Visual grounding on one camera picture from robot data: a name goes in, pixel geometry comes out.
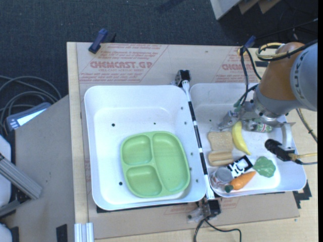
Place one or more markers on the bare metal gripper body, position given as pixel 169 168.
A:
pixel 268 117

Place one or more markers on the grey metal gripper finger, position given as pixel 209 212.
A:
pixel 248 126
pixel 225 123

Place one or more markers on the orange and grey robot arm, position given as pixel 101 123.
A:
pixel 280 84

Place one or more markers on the white green red can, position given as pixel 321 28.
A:
pixel 263 128

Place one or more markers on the yellow banana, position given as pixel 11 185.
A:
pixel 239 140

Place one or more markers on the tan toast slice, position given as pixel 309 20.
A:
pixel 220 140

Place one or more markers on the thin black and white rod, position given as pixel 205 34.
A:
pixel 197 135

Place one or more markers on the tan hot dog bun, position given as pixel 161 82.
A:
pixel 220 158

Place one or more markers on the black and white marker card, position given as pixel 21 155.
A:
pixel 239 166

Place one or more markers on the green lettuce leaf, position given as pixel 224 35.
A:
pixel 265 166

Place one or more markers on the silver topped can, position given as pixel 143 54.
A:
pixel 223 175

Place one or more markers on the orange carrot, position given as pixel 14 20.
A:
pixel 242 181

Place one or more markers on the white plastic tray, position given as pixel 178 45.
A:
pixel 106 145
pixel 290 175

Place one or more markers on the green divided plate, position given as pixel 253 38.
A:
pixel 166 160

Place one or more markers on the brown cardboard board red print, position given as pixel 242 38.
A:
pixel 141 64

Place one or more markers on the black cylinder on white bracket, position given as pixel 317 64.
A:
pixel 276 147

